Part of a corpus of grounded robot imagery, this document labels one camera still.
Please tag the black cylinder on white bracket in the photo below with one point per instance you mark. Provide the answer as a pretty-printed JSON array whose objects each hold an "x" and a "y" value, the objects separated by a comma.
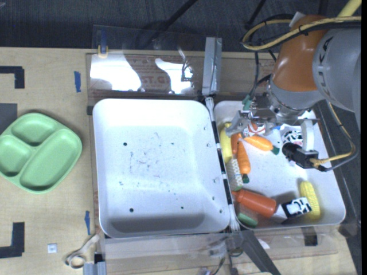
[{"x": 301, "y": 153}]

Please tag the yellow corn cob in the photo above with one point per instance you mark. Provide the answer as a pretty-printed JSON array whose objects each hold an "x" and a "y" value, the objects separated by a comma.
[{"x": 311, "y": 200}]

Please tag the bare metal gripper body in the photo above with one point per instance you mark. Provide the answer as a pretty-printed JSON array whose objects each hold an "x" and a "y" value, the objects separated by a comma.
[{"x": 262, "y": 110}]

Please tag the orange bottle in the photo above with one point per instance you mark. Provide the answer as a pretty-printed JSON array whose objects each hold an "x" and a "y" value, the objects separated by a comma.
[{"x": 256, "y": 202}]

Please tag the black and white cow carton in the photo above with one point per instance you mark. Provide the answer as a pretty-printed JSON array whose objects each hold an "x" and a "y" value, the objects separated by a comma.
[
  {"x": 293, "y": 137},
  {"x": 296, "y": 207}
]

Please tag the green oblong toy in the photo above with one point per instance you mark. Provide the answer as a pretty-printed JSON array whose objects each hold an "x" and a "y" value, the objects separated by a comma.
[{"x": 247, "y": 220}]

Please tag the small orange carrot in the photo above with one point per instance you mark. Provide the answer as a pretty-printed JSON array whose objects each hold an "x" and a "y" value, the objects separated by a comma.
[{"x": 235, "y": 142}]

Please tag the white plastic tray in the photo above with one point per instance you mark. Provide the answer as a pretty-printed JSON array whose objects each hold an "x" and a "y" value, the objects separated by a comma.
[
  {"x": 160, "y": 165},
  {"x": 278, "y": 173}
]

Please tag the white and orange can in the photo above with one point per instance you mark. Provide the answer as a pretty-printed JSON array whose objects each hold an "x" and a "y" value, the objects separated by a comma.
[{"x": 256, "y": 129}]

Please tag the green divided plate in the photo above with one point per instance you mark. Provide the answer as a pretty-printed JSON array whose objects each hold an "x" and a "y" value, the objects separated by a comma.
[{"x": 43, "y": 153}]

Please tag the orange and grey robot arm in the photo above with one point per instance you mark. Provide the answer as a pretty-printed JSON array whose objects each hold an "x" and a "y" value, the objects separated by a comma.
[{"x": 298, "y": 59}]

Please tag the yellow banana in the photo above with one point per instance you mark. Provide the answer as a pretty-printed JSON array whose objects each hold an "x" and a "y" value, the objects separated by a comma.
[{"x": 226, "y": 147}]

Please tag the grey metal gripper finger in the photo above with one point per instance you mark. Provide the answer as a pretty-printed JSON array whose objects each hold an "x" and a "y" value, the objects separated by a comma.
[
  {"x": 270, "y": 127},
  {"x": 235, "y": 123}
]

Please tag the small white square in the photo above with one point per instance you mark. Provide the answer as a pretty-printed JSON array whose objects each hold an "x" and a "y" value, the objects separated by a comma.
[{"x": 52, "y": 248}]

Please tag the beige patterned packet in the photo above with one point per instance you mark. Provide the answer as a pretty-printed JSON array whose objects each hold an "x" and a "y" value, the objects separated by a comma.
[{"x": 235, "y": 174}]

